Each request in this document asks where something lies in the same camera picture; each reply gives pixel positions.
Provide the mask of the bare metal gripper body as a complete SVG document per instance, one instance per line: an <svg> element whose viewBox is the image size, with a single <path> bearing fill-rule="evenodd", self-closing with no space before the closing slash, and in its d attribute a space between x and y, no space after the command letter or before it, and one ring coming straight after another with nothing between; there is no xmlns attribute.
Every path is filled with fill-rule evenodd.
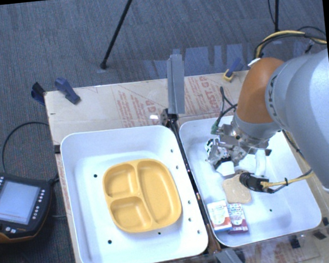
<svg viewBox="0 0 329 263"><path fill-rule="evenodd" d="M226 149L229 159L229 151L234 148L242 148L246 156L255 155L257 151L262 151L266 155L270 155L272 150L268 148L268 139L255 138L242 130L236 122L231 124L223 124L216 131L218 138L215 139L215 146Z"/></svg>

